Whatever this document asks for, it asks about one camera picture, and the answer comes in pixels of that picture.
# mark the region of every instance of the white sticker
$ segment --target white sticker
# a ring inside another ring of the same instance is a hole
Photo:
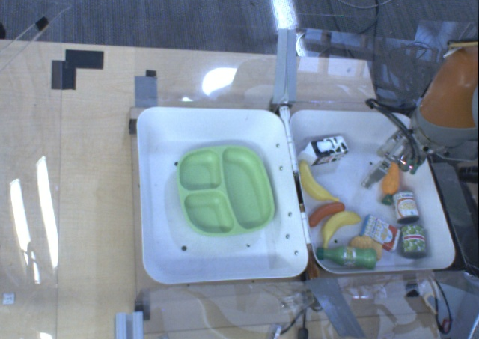
[[[15,303],[15,293],[3,293],[3,304],[12,305]]]

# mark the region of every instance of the green bottle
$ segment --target green bottle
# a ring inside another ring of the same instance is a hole
[[[329,259],[342,266],[357,266],[372,270],[376,266],[376,250],[374,248],[318,248],[317,259]]]

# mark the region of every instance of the toy banana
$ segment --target toy banana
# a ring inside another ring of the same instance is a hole
[[[335,232],[346,225],[355,225],[361,221],[361,217],[353,211],[340,211],[329,218],[321,229],[323,235],[323,247],[328,248],[329,241]]]
[[[302,187],[311,197],[318,201],[339,201],[339,198],[333,197],[328,190],[316,182],[309,168],[309,164],[306,161],[299,163],[299,174],[301,176]]]

